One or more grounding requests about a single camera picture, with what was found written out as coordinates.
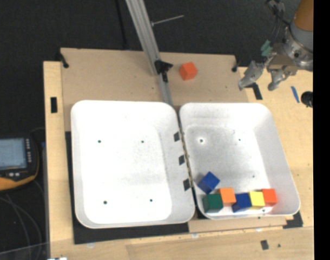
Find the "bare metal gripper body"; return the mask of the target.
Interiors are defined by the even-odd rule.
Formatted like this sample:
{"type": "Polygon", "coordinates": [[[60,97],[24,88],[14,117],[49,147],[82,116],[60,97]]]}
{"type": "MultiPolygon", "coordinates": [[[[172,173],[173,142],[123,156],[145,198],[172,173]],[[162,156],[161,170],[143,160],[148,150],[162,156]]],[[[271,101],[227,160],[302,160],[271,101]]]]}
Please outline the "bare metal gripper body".
{"type": "Polygon", "coordinates": [[[297,70],[313,71],[313,52],[303,44],[287,35],[281,43],[273,45],[268,70],[295,72],[297,70]]]}

